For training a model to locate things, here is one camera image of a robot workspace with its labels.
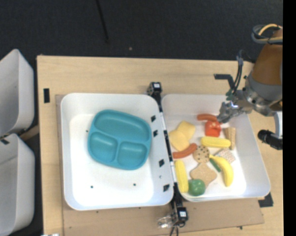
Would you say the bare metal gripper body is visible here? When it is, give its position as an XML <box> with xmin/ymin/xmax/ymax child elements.
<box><xmin>233</xmin><ymin>89</ymin><xmax>278</xmax><ymax>117</ymax></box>

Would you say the orange sausage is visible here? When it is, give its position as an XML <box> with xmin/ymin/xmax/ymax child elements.
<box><xmin>172</xmin><ymin>143</ymin><xmax>198</xmax><ymax>160</ymax></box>
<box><xmin>197</xmin><ymin>113</ymin><xmax>218</xmax><ymax>122</ymax></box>

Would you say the beige wafer cone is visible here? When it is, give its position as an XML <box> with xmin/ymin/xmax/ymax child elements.
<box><xmin>223</xmin><ymin>127</ymin><xmax>237</xmax><ymax>150</ymax></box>

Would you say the red pepper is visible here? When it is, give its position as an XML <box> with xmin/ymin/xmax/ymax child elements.
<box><xmin>204</xmin><ymin>120</ymin><xmax>222</xmax><ymax>138</ymax></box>

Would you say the yellow corn cob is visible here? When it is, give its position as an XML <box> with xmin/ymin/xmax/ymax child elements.
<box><xmin>200</xmin><ymin>136</ymin><xmax>232</xmax><ymax>149</ymax></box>
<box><xmin>174</xmin><ymin>159</ymin><xmax>190</xmax><ymax>194</ymax></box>

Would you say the white dotted cracker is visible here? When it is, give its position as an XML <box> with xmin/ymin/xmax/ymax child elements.
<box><xmin>214</xmin><ymin>148</ymin><xmax>237</xmax><ymax>165</ymax></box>

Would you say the yellow crisp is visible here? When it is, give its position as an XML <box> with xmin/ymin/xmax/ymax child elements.
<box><xmin>168</xmin><ymin>129</ymin><xmax>190</xmax><ymax>152</ymax></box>
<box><xmin>177</xmin><ymin>120</ymin><xmax>196</xmax><ymax>141</ymax></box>

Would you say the chocolate chip biscuit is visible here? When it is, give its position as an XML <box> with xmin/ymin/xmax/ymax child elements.
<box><xmin>192</xmin><ymin>145</ymin><xmax>210</xmax><ymax>164</ymax></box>

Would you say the white plastic tray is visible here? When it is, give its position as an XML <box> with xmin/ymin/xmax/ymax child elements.
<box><xmin>161</xmin><ymin>93</ymin><xmax>272</xmax><ymax>203</ymax></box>
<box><xmin>60</xmin><ymin>92</ymin><xmax>175</xmax><ymax>211</ymax></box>

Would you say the green bean pod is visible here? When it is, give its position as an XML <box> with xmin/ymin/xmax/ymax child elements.
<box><xmin>209</xmin><ymin>158</ymin><xmax>222</xmax><ymax>173</ymax></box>

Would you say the yellow banana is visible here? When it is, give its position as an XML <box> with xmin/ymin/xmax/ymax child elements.
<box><xmin>209</xmin><ymin>154</ymin><xmax>235</xmax><ymax>188</ymax></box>

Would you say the thin black and white rod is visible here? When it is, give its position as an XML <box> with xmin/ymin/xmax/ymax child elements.
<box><xmin>153</xmin><ymin>91</ymin><xmax>182</xmax><ymax>207</ymax></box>

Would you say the tan bread slice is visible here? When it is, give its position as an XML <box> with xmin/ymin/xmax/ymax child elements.
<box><xmin>189</xmin><ymin>162</ymin><xmax>218</xmax><ymax>188</ymax></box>

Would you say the green pepper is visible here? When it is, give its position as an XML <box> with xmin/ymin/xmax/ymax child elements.
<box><xmin>187</xmin><ymin>178</ymin><xmax>207</xmax><ymax>197</ymax></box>

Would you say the blue divided plate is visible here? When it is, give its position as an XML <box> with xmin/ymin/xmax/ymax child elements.
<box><xmin>87</xmin><ymin>109</ymin><xmax>153</xmax><ymax>171</ymax></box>

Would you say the black cylinder on white bracket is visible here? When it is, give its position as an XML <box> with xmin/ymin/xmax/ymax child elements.
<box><xmin>257</xmin><ymin>111</ymin><xmax>284</xmax><ymax>150</ymax></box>

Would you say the black block with thin wires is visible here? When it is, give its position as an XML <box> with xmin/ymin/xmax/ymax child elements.
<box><xmin>175</xmin><ymin>206</ymin><xmax>189</xmax><ymax>222</ymax></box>
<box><xmin>147</xmin><ymin>82</ymin><xmax>163</xmax><ymax>95</ymax></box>

